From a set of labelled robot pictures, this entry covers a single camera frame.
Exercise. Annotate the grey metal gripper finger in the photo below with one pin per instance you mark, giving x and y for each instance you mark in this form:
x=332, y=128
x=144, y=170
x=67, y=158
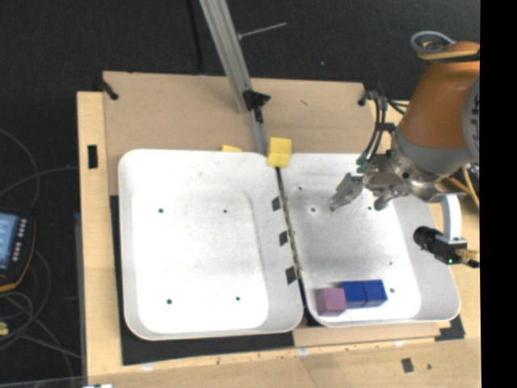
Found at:
x=348, y=190
x=383, y=203

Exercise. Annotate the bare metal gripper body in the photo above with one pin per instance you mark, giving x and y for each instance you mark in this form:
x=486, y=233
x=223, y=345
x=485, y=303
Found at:
x=398, y=178

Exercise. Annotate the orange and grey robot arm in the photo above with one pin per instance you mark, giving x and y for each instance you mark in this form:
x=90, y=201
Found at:
x=438, y=103

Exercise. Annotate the white plastic tray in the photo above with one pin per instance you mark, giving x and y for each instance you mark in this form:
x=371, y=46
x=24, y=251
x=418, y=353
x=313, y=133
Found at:
x=202, y=249
x=355, y=245

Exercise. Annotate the thin black and white rod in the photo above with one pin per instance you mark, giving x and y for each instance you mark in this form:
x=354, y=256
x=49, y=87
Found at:
x=289, y=229

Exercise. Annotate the yellow cube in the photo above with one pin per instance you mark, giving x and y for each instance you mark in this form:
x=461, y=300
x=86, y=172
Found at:
x=279, y=152
x=231, y=148

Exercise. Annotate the blue cube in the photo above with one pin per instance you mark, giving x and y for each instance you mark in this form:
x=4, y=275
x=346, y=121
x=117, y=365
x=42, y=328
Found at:
x=354, y=294
x=375, y=292

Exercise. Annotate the purple cube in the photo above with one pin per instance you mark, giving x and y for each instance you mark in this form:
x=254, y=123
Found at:
x=331, y=301

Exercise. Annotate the brown cardboard board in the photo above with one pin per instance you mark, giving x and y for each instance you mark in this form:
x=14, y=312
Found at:
x=182, y=115

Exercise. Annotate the black cylinder on white bracket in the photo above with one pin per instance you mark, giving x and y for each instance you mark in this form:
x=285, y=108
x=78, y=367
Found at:
x=438, y=244

